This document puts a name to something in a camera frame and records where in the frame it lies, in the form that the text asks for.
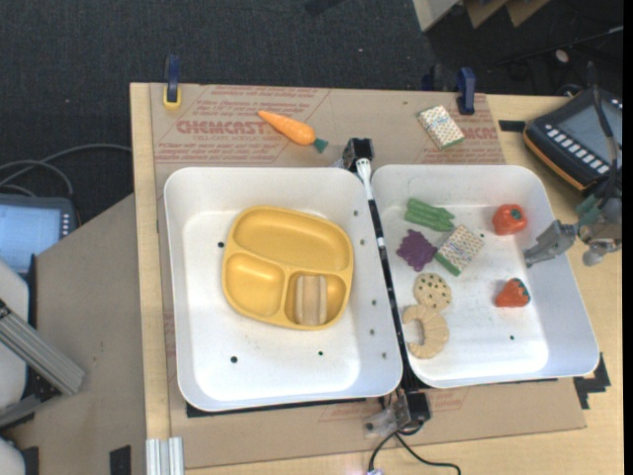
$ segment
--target wooden table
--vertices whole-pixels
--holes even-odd
[[[495,96],[488,102],[496,122],[525,121],[565,102],[555,97]],[[163,332],[159,243],[156,233],[156,194],[151,135],[149,87],[131,86],[135,164],[136,227],[142,321],[145,419],[148,438],[170,437],[166,356]],[[507,163],[523,165],[543,180],[555,215],[563,222],[576,220],[574,207],[582,197],[534,156],[517,133],[497,128]],[[611,386],[591,395],[586,411],[588,427],[565,432],[502,437],[420,447],[431,460],[458,464],[463,473],[595,474],[623,473],[623,364],[622,364],[622,262],[621,252],[608,255],[595,267],[582,264],[583,245],[577,243],[569,258],[603,353]],[[200,474],[363,474],[370,452],[352,452],[285,461],[189,470]],[[381,451],[377,465],[386,473],[450,473],[448,469],[421,467],[402,448]]]

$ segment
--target dark floor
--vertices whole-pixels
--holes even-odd
[[[4,163],[89,143],[130,145],[129,84],[160,81],[170,52],[184,82],[417,90],[440,65],[436,88],[451,90],[470,66],[478,91],[539,95],[582,85],[594,59],[602,86],[622,95],[622,33],[587,43],[591,53],[572,50],[567,68],[550,55],[494,64],[621,25],[623,0],[554,0],[518,28],[501,10],[477,30],[456,7],[427,33],[411,0],[342,0],[317,11],[315,2],[0,0],[0,184],[19,170]],[[132,192],[124,151],[86,150],[52,164],[72,182],[84,221]],[[21,188],[66,193],[49,170],[0,191]]]

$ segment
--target black electronic device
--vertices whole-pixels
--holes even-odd
[[[62,197],[0,194],[0,258],[17,273],[77,227],[72,202]]]
[[[622,166],[622,101],[600,89],[601,107],[617,142],[617,167]],[[600,126],[588,88],[560,109],[527,122],[523,139],[567,182],[585,191],[610,174],[613,151]]]

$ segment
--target speckled rectangular block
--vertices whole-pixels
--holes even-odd
[[[459,276],[483,247],[484,242],[479,237],[460,225],[439,247],[435,259],[452,274]]]
[[[460,143],[464,140],[464,133],[448,114],[444,106],[435,106],[417,113],[417,120],[428,132],[439,149]]]

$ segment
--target yellow bowl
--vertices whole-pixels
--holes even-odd
[[[268,324],[314,331],[343,314],[354,268],[345,231],[327,219],[300,211],[256,206],[241,212],[226,241],[222,286],[240,313]],[[323,277],[315,300],[321,321],[305,324],[302,277]]]

